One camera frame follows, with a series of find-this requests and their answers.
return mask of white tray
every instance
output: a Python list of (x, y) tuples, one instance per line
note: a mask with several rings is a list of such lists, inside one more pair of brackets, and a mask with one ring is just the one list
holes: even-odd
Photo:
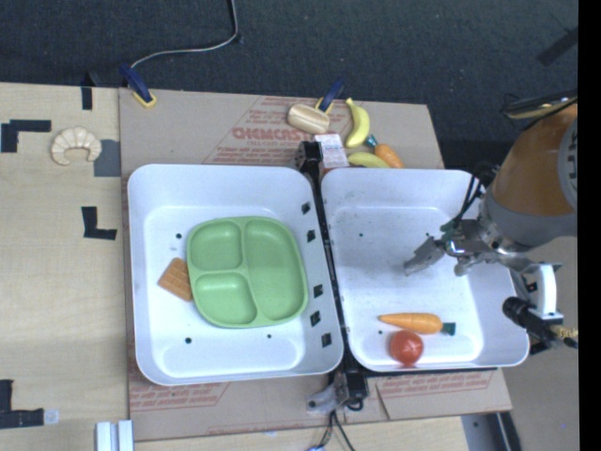
[[(410, 276), (403, 262), (458, 213), (470, 175), (454, 170), (344, 168), (322, 182), (334, 268), (350, 349), (376, 372), (403, 368), (388, 352), (391, 325), (382, 314), (432, 312), (456, 323), (454, 336), (424, 336), (418, 370), (518, 365), (528, 355), (525, 330), (501, 311), (516, 295), (509, 271), (479, 264), (456, 277), (456, 260), (444, 257)], [(477, 215), (477, 204), (466, 218)]]
[[(153, 164), (131, 175), (128, 199), (135, 352), (148, 379), (175, 385), (292, 377), (325, 374), (340, 363), (344, 346), (330, 275), (302, 174), (284, 167)], [(309, 303), (287, 323), (220, 328), (157, 284), (172, 258), (186, 258), (194, 226), (241, 216), (278, 219), (297, 240)]]

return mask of dark floor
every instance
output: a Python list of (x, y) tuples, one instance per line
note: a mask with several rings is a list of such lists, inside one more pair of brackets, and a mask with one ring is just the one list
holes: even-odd
[[(501, 163), (511, 99), (578, 86), (578, 0), (235, 0), (241, 38), (136, 67), (155, 88), (427, 104), (448, 167)], [(227, 0), (0, 0), (0, 81), (75, 85), (232, 30)]]

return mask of cardboard box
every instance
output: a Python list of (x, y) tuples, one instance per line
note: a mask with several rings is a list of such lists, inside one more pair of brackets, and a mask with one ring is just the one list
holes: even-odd
[[(119, 90), (124, 258), (130, 343), (130, 418), (137, 441), (325, 425), (307, 412), (307, 397), (323, 390), (327, 376), (163, 387), (137, 369), (132, 333), (127, 181), (149, 163), (291, 165), (299, 143), (312, 136), (285, 121), (293, 103), (310, 99), (153, 90), (158, 101), (146, 109), (128, 89)], [(423, 105), (356, 102), (369, 112), (379, 142), (393, 147), (408, 168), (442, 168), (436, 135)], [(330, 131), (344, 142), (352, 120), (337, 101)], [(446, 372), (378, 377), (359, 412), (345, 422), (498, 412), (511, 409), (501, 371)]]

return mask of yellow banana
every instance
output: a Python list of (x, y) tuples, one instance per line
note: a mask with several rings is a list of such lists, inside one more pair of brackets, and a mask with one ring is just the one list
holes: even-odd
[(367, 111), (355, 105), (355, 102), (349, 97), (347, 105), (350, 109), (350, 114), (353, 116), (353, 129), (347, 137), (345, 146), (347, 148), (355, 148), (360, 146), (369, 135), (369, 114)]
[(353, 152), (348, 156), (348, 161), (353, 165), (361, 165), (363, 167), (373, 167), (380, 169), (390, 169), (391, 167), (382, 161), (377, 155), (369, 152)]

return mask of green plate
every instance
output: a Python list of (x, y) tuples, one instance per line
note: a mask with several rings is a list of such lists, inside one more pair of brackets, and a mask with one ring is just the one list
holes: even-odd
[(281, 324), (307, 305), (299, 247), (275, 219), (236, 217), (197, 225), (188, 236), (187, 253), (194, 302), (213, 324)]

